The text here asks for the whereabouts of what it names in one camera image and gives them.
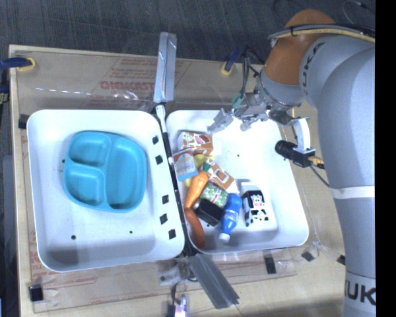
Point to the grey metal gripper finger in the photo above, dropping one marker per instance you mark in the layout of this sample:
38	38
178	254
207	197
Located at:
220	121
246	124

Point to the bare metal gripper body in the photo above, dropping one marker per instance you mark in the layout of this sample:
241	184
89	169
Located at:
254	107

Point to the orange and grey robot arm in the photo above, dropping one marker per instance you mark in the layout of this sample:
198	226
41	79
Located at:
346	117

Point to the white plastic tray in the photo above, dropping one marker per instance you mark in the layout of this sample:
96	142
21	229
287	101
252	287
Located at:
95	236
260	144

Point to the orange and white carton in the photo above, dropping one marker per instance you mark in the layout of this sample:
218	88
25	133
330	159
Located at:
198	141

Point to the yellow banana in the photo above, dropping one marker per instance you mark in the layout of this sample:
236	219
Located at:
202	160

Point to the orange carton with white window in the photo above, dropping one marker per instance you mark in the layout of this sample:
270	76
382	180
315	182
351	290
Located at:
221	176

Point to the white carton with blue print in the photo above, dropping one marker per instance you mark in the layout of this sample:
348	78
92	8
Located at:
184	165

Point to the orange carrot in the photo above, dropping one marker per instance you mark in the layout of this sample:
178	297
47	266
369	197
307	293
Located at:
195	190

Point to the green patterned can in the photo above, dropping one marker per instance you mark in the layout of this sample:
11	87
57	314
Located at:
214	195

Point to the black and white cow carton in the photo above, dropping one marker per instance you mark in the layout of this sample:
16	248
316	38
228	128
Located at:
255	205

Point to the black box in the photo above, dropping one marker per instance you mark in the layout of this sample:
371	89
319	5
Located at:
209	211

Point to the blue bottle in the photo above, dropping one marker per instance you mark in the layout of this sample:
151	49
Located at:
231	215

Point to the blue divided plate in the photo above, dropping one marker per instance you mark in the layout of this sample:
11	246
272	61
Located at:
125	167

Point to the brown sausage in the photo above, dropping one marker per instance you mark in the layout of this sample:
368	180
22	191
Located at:
196	228

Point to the brown cardboard board red print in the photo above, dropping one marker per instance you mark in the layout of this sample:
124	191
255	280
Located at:
85	78

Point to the black cylinder on white bracket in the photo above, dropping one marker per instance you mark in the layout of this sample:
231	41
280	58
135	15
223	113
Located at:
297	154

